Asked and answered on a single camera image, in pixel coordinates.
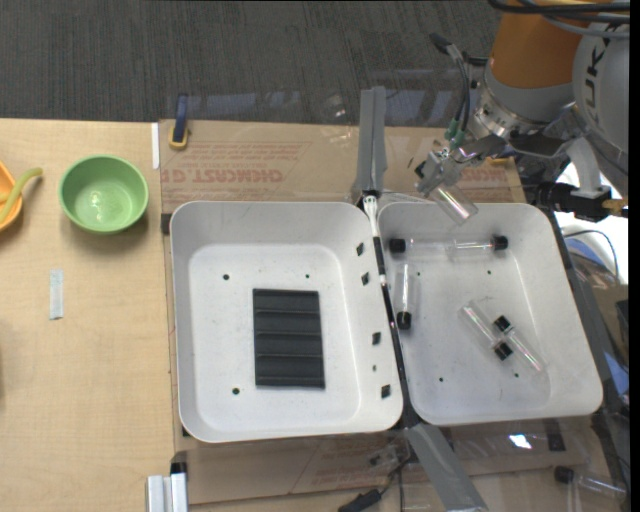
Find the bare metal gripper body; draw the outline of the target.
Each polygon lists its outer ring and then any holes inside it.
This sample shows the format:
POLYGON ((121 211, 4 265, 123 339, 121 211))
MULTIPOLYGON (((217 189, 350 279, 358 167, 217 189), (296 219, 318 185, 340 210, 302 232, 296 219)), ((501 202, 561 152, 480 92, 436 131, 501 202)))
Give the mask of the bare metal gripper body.
POLYGON ((509 142, 515 117, 497 102, 474 108, 462 102, 444 132, 443 144, 428 155, 429 173, 461 173, 500 155, 509 142))

